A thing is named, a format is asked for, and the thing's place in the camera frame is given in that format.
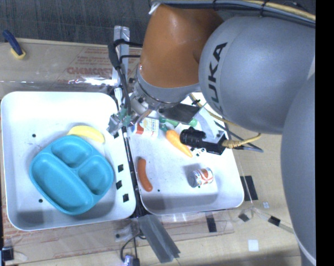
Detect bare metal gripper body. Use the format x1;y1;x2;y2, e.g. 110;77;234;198
128;90;201;124

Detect green plastic toy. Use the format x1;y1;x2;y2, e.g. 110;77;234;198
158;116;198;128

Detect orange carrot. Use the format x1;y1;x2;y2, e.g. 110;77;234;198
159;123;194;158

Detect white and red carton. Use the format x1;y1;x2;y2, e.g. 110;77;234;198
132;117;160;138

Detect white plastic tray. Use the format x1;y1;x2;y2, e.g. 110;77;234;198
0;90;137;232
127;93;245;216

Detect small red and white can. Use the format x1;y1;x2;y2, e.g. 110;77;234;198
187;167;214;188

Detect thin black and white rod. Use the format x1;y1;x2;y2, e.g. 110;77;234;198
121;126;142;216

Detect orange sausage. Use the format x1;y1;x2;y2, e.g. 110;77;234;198
136;157;154;193

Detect yellow banana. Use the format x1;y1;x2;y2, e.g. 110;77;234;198
66;125;106;145

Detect blue divided plate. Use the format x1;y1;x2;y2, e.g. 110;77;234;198
29;135;115;216

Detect brown cardboard board red print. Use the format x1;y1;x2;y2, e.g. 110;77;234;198
0;38;236;266

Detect black cylinder on white bracket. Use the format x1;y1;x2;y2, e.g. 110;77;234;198
179;112;228;156

